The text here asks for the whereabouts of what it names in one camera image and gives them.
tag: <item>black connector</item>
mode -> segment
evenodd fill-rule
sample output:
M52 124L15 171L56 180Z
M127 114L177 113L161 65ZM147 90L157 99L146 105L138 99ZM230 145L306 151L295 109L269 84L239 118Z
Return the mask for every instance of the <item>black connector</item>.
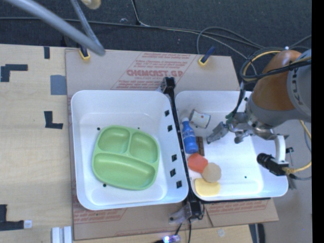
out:
M265 153L260 153L257 156L257 162L276 176L284 176L286 173L282 168L288 167L288 163L279 164L273 156Z

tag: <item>cardboard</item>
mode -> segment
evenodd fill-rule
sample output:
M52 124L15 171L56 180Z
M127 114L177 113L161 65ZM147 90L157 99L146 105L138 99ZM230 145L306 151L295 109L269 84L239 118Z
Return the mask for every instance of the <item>cardboard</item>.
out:
M70 100L80 90L159 90L166 76L175 78L176 95L185 90L238 90L232 60L211 56L208 64L201 67L197 63L200 55L135 51L107 51L103 57L90 54L89 61L84 61L78 50L66 50L65 54L74 240L173 232L178 225L169 224L168 214L178 211L182 203L90 211L78 202ZM205 207L203 219L193 222L193 229L278 220L271 199L220 202Z

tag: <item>robotic arm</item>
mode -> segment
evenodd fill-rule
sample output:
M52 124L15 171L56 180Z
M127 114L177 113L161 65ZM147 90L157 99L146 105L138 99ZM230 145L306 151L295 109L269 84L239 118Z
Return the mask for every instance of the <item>robotic arm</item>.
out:
M235 133L235 143L254 135L274 140L276 156L262 153L257 161L275 175L284 175L284 168L288 167L284 146L287 136L275 134L272 129L291 119L311 123L311 50L302 54L293 50L275 52L260 75L245 76L246 69L258 56L242 67L241 76L245 81L257 80L245 111L237 112L245 95L241 85L237 107L226 117L226 123L220 122L207 136L207 143L224 137L229 131Z

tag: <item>black hole in tray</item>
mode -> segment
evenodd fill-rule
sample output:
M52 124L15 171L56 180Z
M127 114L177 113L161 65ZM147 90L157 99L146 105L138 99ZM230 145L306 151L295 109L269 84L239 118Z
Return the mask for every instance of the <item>black hole in tray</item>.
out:
M181 181L178 181L177 182L177 188L180 188L182 186L182 182Z
M176 169L172 169L170 171L170 176L173 177L176 174Z

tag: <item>beige round object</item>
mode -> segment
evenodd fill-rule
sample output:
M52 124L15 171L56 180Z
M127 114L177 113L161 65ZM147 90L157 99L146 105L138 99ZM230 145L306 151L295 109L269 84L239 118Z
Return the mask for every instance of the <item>beige round object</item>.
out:
M202 178L204 178L209 183L217 182L222 176L222 170L219 165L215 163L208 163L202 172Z

